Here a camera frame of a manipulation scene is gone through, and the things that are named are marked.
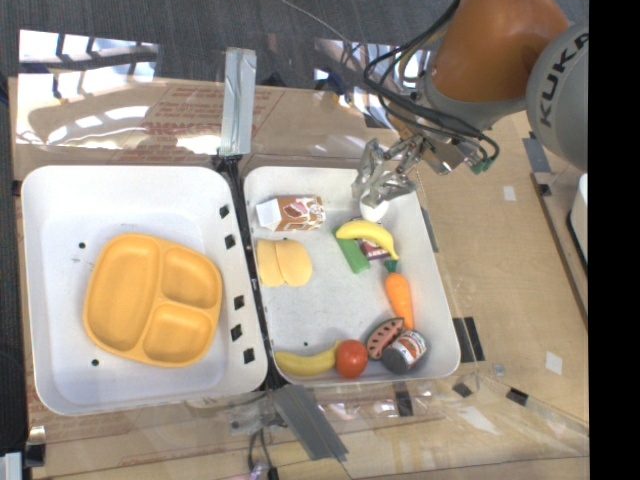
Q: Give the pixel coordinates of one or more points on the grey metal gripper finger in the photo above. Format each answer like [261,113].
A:
[395,185]
[370,160]

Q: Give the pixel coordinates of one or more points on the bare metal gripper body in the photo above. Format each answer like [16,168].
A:
[445,155]

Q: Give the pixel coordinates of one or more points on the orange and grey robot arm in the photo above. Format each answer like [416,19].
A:
[500,43]

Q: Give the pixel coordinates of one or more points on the white egg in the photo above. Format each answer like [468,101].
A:
[374,212]

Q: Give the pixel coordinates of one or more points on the yellow banana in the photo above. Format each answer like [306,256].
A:
[305,363]
[367,230]

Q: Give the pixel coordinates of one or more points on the dark red packet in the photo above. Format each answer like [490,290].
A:
[372,250]

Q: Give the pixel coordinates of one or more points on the green block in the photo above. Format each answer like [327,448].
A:
[355,260]

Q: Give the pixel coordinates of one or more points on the brown and white carton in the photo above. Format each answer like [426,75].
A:
[295,214]

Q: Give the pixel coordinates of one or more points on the orange carrot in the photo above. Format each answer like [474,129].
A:
[400,295]

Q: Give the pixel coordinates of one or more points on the yellow bread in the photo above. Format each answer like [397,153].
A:
[287,263]

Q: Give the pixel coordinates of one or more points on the white plastic tray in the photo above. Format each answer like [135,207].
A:
[65,218]
[335,308]

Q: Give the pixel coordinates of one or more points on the watermelon slice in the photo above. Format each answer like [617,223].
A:
[384,339]

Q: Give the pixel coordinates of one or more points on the small can red label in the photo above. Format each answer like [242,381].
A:
[407,350]

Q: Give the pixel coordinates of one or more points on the red tomato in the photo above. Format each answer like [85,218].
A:
[351,359]

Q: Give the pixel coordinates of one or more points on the orange divided plate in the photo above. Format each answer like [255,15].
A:
[125,293]

